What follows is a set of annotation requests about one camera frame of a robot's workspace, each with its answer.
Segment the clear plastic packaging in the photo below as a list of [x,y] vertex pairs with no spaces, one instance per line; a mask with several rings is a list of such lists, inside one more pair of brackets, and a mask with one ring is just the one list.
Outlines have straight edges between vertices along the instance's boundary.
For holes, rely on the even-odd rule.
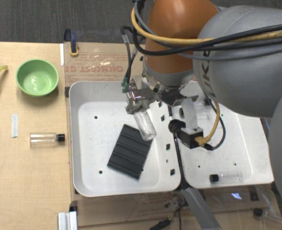
[[211,174],[209,176],[211,183],[234,183],[242,182],[244,180],[242,172],[220,172],[218,174]]
[[143,140],[152,140],[157,133],[147,111],[134,113],[134,118],[139,127]]
[[64,134],[54,132],[30,133],[30,147],[55,147],[58,142],[65,141]]
[[262,220],[269,220],[282,225],[282,214],[271,211],[269,209],[254,208],[254,216],[260,217]]

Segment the white strip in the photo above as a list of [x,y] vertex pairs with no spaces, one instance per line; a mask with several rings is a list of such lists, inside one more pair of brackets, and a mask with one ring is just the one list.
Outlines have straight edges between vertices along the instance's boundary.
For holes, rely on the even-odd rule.
[[61,65],[64,66],[64,44],[60,44],[60,61]]
[[11,115],[11,138],[18,137],[18,114]]

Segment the green bowl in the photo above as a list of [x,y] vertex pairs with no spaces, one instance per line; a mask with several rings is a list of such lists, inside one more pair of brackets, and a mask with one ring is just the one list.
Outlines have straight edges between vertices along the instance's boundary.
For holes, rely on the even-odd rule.
[[19,66],[15,79],[24,93],[42,97],[54,91],[59,82],[59,74],[48,61],[31,59]]

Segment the black rectangular object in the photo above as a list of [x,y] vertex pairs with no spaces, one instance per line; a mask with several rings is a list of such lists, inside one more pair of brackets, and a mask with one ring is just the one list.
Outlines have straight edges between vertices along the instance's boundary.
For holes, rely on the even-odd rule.
[[107,166],[139,179],[152,141],[143,140],[138,129],[124,125]]

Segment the black bottle cap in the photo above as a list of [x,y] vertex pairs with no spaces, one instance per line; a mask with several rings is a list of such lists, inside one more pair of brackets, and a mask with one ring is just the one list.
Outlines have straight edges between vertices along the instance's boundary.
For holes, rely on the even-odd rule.
[[58,134],[57,141],[65,141],[65,134]]
[[219,181],[219,176],[217,174],[211,174],[209,176],[210,182],[218,182]]
[[263,210],[260,208],[254,208],[253,213],[254,213],[254,216],[261,217],[263,214]]

